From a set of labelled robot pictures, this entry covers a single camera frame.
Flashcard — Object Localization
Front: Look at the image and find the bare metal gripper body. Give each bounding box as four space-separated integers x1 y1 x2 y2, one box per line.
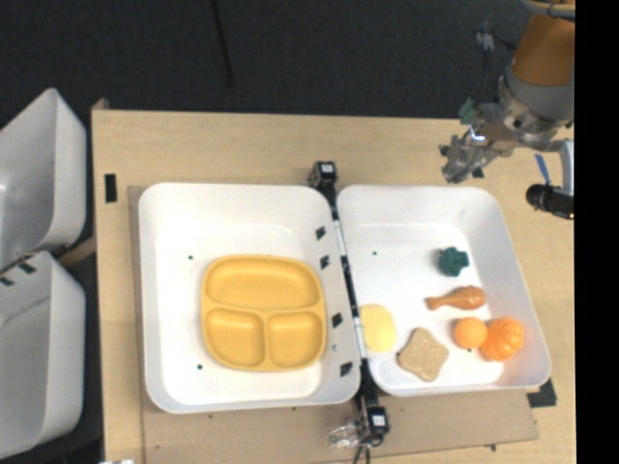
469 80 575 159

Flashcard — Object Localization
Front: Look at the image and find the white plastic tray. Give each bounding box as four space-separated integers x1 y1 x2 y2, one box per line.
335 184 553 398
137 182 362 415

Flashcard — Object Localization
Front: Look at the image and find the green broccoli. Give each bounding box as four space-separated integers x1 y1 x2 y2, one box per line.
437 246 471 277

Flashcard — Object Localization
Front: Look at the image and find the brown chicken drumstick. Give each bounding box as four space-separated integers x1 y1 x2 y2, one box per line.
425 285 486 312

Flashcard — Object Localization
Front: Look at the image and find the thin black and white rod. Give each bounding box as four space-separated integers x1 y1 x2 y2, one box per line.
324 185 376 408

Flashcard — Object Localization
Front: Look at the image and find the orange ball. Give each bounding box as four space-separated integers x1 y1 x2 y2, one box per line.
453 316 488 349

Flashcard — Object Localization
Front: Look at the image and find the orange pumpkin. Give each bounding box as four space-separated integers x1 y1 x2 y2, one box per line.
479 316 526 363

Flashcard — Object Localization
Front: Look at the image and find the pale yellow oval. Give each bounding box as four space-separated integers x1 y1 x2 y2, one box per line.
358 303 398 354

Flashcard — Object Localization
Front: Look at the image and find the beige bread slice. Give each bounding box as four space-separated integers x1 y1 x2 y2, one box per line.
396 327 451 383

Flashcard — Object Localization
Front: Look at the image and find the yellow divided plate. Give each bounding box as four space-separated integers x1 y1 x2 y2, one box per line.
199 253 328 373

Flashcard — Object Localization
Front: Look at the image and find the black cylinder on white bracket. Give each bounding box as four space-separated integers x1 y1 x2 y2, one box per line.
525 137 576 220

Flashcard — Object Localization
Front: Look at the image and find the black block with thin wires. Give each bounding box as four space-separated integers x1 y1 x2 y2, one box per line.
309 160 339 189
363 405 391 438

